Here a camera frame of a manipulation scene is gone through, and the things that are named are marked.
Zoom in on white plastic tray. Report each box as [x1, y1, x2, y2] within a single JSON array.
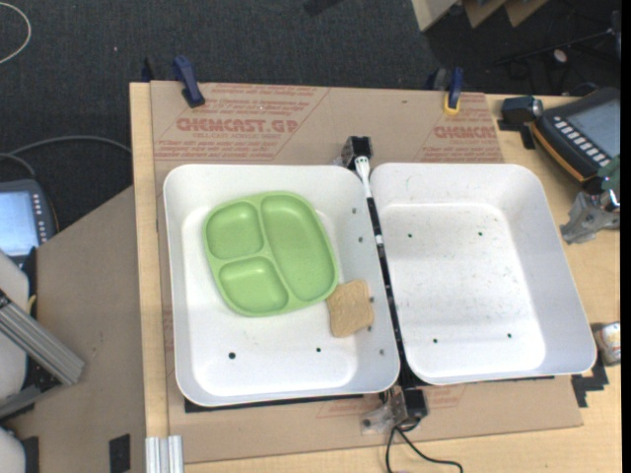
[[368, 162, 598, 386], [162, 163, 401, 407]]

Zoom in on tan toy bread slice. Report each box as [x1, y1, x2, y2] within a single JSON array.
[[324, 278, 376, 339]]

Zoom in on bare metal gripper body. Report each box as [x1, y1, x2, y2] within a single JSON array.
[[594, 178, 621, 213]]

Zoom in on small white can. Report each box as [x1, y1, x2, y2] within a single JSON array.
[[591, 321, 621, 367]]

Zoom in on thin black and white rod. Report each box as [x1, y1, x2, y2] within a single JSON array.
[[354, 157, 411, 389]]

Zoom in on green divided plate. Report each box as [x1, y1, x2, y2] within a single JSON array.
[[201, 190, 340, 318]]

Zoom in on brown cardboard board red print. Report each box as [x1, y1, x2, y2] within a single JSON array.
[[149, 80, 586, 465]]

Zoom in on black block with thin wires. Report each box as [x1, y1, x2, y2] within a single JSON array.
[[339, 135, 374, 169], [401, 387, 430, 420]]

